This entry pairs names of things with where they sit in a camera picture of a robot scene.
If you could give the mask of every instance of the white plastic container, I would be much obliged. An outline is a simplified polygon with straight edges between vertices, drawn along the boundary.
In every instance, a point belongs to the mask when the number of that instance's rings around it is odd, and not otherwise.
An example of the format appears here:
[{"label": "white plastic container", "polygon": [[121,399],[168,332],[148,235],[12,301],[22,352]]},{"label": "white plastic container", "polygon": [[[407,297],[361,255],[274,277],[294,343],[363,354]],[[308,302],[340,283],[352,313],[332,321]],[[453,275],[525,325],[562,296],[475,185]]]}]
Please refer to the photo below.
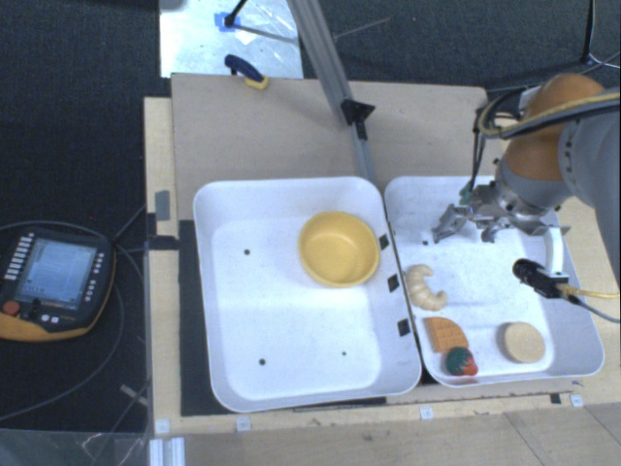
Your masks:
[{"label": "white plastic container", "polygon": [[[298,235],[328,211],[351,213],[387,239],[365,283],[322,286],[303,269]],[[262,411],[416,385],[420,356],[372,184],[353,177],[210,183],[196,194],[194,218],[212,389],[222,405]]]},{"label": "white plastic container", "polygon": [[[423,361],[430,374],[447,386],[577,377],[597,373],[604,349],[591,315],[565,300],[544,299],[512,274],[519,258],[545,264],[542,237],[515,230],[500,231],[496,243],[480,240],[480,230],[466,223],[460,232],[434,244],[432,228],[448,204],[456,203],[467,178],[402,177],[386,188],[388,219],[404,272],[413,264],[427,264],[435,275],[427,285],[447,293],[438,312],[412,306]],[[479,178],[479,182],[488,179]],[[558,225],[554,213],[544,217]],[[572,259],[565,247],[563,270],[578,285]],[[424,319],[441,316],[462,328],[478,366],[475,377],[455,377],[443,367],[442,354],[434,352]],[[546,352],[537,363],[513,362],[503,349],[502,327],[524,321],[542,335]]]}]

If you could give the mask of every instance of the dark background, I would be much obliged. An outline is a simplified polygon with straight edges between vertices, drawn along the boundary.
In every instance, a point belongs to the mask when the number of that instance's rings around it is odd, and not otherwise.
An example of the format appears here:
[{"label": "dark background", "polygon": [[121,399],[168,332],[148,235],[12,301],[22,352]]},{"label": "dark background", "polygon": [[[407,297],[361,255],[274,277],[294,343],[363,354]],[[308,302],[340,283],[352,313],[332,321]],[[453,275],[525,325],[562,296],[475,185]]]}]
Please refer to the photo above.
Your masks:
[{"label": "dark background", "polygon": [[[498,88],[580,71],[589,0],[320,0],[352,80]],[[598,0],[593,51],[619,49],[620,0]],[[158,0],[0,0],[0,226],[54,219],[114,236],[145,202],[143,98],[170,95],[159,78]],[[305,59],[305,74],[313,73]],[[619,74],[592,76],[606,86]],[[121,243],[142,247],[142,215]],[[8,234],[0,236],[3,245]],[[120,258],[126,324],[119,351],[88,385],[0,427],[108,431],[146,380],[144,296]],[[108,354],[116,297],[73,341],[0,341],[0,419],[73,386]],[[139,431],[134,406],[119,431]]]}]

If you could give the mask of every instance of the yellow plate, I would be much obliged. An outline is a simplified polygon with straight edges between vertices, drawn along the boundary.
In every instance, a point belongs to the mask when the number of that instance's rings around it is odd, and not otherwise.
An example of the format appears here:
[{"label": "yellow plate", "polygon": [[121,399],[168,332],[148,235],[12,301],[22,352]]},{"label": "yellow plate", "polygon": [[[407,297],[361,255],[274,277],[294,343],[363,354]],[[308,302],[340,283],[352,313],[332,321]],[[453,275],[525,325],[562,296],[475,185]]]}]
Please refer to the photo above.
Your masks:
[{"label": "yellow plate", "polygon": [[368,280],[379,264],[379,245],[369,225],[348,213],[321,213],[300,232],[302,265],[316,282],[354,286]]}]

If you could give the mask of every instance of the red button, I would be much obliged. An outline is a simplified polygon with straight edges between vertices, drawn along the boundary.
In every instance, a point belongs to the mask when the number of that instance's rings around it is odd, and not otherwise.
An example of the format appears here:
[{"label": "red button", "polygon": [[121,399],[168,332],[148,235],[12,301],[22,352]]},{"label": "red button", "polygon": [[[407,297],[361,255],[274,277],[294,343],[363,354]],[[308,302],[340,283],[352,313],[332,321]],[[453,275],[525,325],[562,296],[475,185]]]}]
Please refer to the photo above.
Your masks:
[{"label": "red button", "polygon": [[9,300],[2,306],[2,312],[7,316],[17,316],[19,314],[19,303],[15,300]]}]

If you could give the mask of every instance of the black clamp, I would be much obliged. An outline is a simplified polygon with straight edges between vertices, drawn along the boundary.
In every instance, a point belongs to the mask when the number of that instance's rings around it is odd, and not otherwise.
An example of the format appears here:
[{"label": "black clamp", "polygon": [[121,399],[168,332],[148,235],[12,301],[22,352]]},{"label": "black clamp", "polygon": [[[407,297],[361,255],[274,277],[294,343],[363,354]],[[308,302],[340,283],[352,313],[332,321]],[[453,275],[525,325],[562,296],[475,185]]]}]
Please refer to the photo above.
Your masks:
[{"label": "black clamp", "polygon": [[345,98],[341,102],[341,110],[345,116],[347,124],[350,126],[356,124],[356,133],[358,139],[367,140],[367,128],[365,127],[365,119],[371,115],[376,109],[375,105],[363,104],[362,102],[356,102]]}]

